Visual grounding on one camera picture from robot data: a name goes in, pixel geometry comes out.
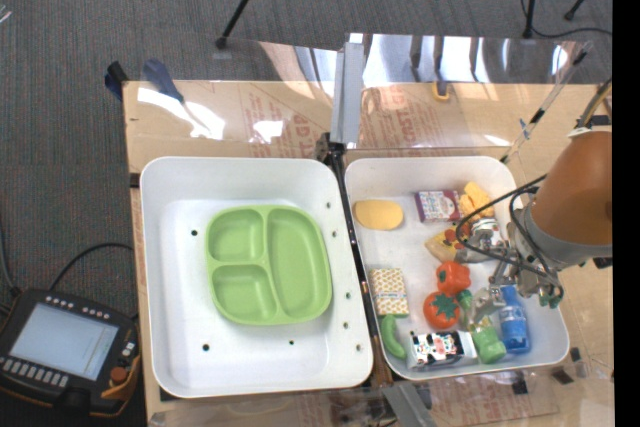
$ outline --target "blue bottle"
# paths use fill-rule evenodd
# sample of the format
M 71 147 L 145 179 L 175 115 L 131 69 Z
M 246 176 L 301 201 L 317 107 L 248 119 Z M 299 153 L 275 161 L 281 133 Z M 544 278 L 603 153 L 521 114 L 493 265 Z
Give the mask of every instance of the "blue bottle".
M 529 352 L 529 333 L 527 330 L 527 317 L 524 308 L 518 300 L 518 291 L 515 285 L 501 287 L 502 298 L 507 303 L 500 309 L 500 327 L 502 328 L 502 342 L 507 352 L 521 354 Z

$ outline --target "toy food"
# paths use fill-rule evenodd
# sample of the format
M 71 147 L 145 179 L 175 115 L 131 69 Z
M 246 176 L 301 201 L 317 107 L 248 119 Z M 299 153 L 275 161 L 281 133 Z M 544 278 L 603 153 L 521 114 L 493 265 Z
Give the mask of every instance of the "toy food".
M 460 227 L 460 229 L 462 229 L 463 226 L 468 226 L 468 224 L 465 223 Z M 507 243 L 500 234 L 498 221 L 493 217 L 483 217 L 482 219 L 475 221 L 472 224 L 470 231 L 471 235 L 469 235 L 469 238 L 467 239 L 470 247 L 464 247 L 463 249 L 456 251 L 454 260 L 458 263 L 484 262 L 491 258 L 487 252 L 493 251 L 496 248 L 506 249 L 507 247 Z
M 386 349 L 396 358 L 405 359 L 407 351 L 396 339 L 396 318 L 393 315 L 385 315 L 380 323 L 380 334 Z
M 467 240 L 469 238 L 469 225 L 465 223 L 460 227 L 460 230 L 463 233 L 463 239 Z M 456 237 L 455 225 L 427 239 L 424 247 L 441 262 L 453 260 L 458 250 L 464 249 L 464 246 Z
M 527 317 L 524 307 L 518 299 L 518 291 L 515 285 L 506 285 L 500 288 L 502 297 L 507 303 L 499 311 L 502 342 L 507 352 L 520 354 L 529 352 L 529 333 L 527 329 Z
M 467 330 L 471 333 L 480 361 L 485 364 L 491 364 L 502 359 L 507 354 L 507 348 L 500 340 L 489 316 L 485 315 L 478 322 L 472 322 L 467 317 L 471 311 L 473 295 L 469 290 L 463 290 L 456 297 L 464 309 L 463 323 L 466 324 Z
M 353 215 L 362 226 L 371 230 L 393 230 L 400 226 L 404 218 L 398 203 L 384 199 L 356 201 Z
M 436 329 L 448 329 L 460 318 L 460 306 L 456 300 L 443 293 L 431 292 L 422 304 L 427 322 Z
M 471 286 L 469 267 L 458 262 L 444 262 L 436 269 L 436 281 L 438 290 L 447 295 L 456 295 L 458 292 Z
M 464 186 L 464 194 L 460 196 L 460 211 L 462 216 L 466 217 L 472 212 L 475 212 L 480 207 L 483 207 L 489 203 L 491 199 L 489 195 L 476 183 L 469 182 Z M 470 223 L 474 223 L 483 217 L 493 217 L 495 211 L 493 207 L 487 207 L 484 210 L 478 212 L 469 219 Z

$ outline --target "black cable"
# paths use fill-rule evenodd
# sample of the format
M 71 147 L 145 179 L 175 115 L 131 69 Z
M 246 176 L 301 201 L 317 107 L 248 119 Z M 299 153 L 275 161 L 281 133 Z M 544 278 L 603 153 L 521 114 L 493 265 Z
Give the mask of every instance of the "black cable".
M 15 299 L 22 293 L 22 291 L 14 285 L 13 280 L 11 279 L 11 273 L 9 272 L 9 267 L 7 266 L 7 259 L 4 252 L 4 236 L 2 232 L 2 220 L 0 219 L 0 267 L 2 268 L 2 275 L 9 285 L 9 292 L 11 293 L 11 297 Z
M 584 128 L 591 122 L 593 113 L 611 91 L 611 88 L 613 87 L 613 85 L 611 84 L 612 81 L 613 76 L 609 77 L 600 87 L 598 87 L 596 93 L 593 95 L 593 98 L 591 98 L 591 100 L 587 104 L 584 112 L 582 113 L 580 118 L 578 118 L 576 128 Z
M 520 221 L 518 220 L 518 217 L 515 214 L 514 204 L 516 202 L 516 199 L 519 198 L 520 196 L 522 196 L 523 194 L 535 194 L 536 192 L 538 192 L 538 187 L 530 187 L 528 189 L 525 189 L 523 191 L 519 191 L 518 193 L 514 194 L 513 197 L 511 198 L 511 201 L 509 201 L 509 215 L 511 216 L 511 221 L 513 222 L 513 224 L 516 227 L 516 229 L 520 232 L 520 234 L 525 239 L 527 244 L 529 244 L 529 248 L 531 249 L 534 257 L 537 258 L 538 261 L 542 264 L 542 267 L 544 268 L 544 270 L 547 273 L 548 277 L 552 278 L 554 286 L 557 286 L 558 288 L 562 289 L 562 285 L 560 284 L 560 282 L 558 280 L 556 280 L 555 278 L 553 278 L 551 269 L 549 268 L 549 265 L 547 264 L 547 259 L 544 256 L 542 250 L 533 241 L 533 239 L 531 238 L 531 235 L 529 235 L 529 232 L 527 232 L 527 230 L 525 230 L 524 226 L 522 226 L 522 224 L 520 224 Z
M 524 0 L 520 0 L 520 7 L 522 8 L 522 12 L 524 13 L 525 18 L 528 17 L 527 8 L 524 5 Z M 602 34 L 606 34 L 607 36 L 613 37 L 613 32 L 605 29 L 601 29 L 599 27 L 582 27 L 578 29 L 572 29 L 570 31 L 561 32 L 558 34 L 544 34 L 536 30 L 533 26 L 531 26 L 531 30 L 536 33 L 538 36 L 542 38 L 562 38 L 564 36 L 568 36 L 570 34 L 575 34 L 577 32 L 600 32 Z
M 58 273 L 58 275 L 53 280 L 51 285 L 49 285 L 49 290 L 53 290 L 55 288 L 55 286 L 58 284 L 58 282 L 62 279 L 62 277 L 65 275 L 65 273 L 69 270 L 69 268 L 74 263 L 76 263 L 78 260 L 83 258 L 85 255 L 87 255 L 91 251 L 95 251 L 96 249 L 100 249 L 100 248 L 103 248 L 103 247 L 123 247 L 125 249 L 130 249 L 131 251 L 133 251 L 133 248 L 131 246 L 129 246 L 128 244 L 122 244 L 120 242 L 102 242 L 100 244 L 95 244 L 94 246 L 88 247 L 87 249 L 82 251 L 80 254 L 74 256 L 71 260 L 69 260 L 69 262 Z

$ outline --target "white plastic tray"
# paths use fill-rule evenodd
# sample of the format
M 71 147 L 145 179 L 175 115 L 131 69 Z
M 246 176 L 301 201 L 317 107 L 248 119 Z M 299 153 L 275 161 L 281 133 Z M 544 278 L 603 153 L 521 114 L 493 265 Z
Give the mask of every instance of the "white plastic tray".
M 462 191 L 469 181 L 475 181 L 491 198 L 516 188 L 509 169 L 500 161 L 484 156 L 362 158 L 346 169 L 345 185 L 352 207 L 359 200 L 388 199 L 399 203 L 404 211 L 402 224 L 391 231 L 367 229 L 354 220 L 367 274 L 369 269 L 376 267 L 402 269 L 409 316 L 397 319 L 397 336 L 407 336 L 411 331 L 416 334 L 434 331 L 424 318 L 422 303 L 430 292 L 437 290 L 435 270 L 441 262 L 429 253 L 424 242 L 450 226 L 450 223 L 421 223 L 413 194 L 421 190 Z M 508 203 L 505 200 L 495 206 L 496 218 L 505 239 L 509 220 Z M 472 292 L 488 284 L 487 278 L 493 273 L 496 263 L 492 260 L 469 264 Z M 552 365 L 564 359 L 569 350 L 569 335 L 560 310 L 539 306 L 535 296 L 522 299 L 522 302 L 532 346 L 527 354 L 507 354 L 491 365 L 461 360 L 450 365 L 411 370 L 405 361 L 396 358 L 385 348 L 386 360 L 398 375 L 409 380 L 424 380 Z M 499 329 L 497 314 L 492 319 Z M 456 324 L 452 329 L 460 329 L 460 326 Z
M 357 386 L 373 353 L 338 183 L 310 159 L 162 157 L 140 177 L 153 372 L 183 398 Z M 234 323 L 211 299 L 204 234 L 220 210 L 305 210 L 327 248 L 333 294 L 298 324 Z

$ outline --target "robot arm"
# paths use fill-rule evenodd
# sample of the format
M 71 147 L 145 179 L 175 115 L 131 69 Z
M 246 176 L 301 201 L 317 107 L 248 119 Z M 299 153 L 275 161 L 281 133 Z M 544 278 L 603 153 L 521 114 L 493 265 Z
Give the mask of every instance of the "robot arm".
M 547 175 L 489 204 L 512 196 L 508 248 L 468 244 L 460 250 L 462 258 L 480 253 L 499 260 L 489 290 L 515 283 L 522 296 L 538 294 L 542 305 L 555 307 L 563 295 L 558 272 L 591 258 L 613 258 L 612 134 L 577 129 L 570 137 Z M 520 210 L 513 210 L 516 192 L 533 193 Z

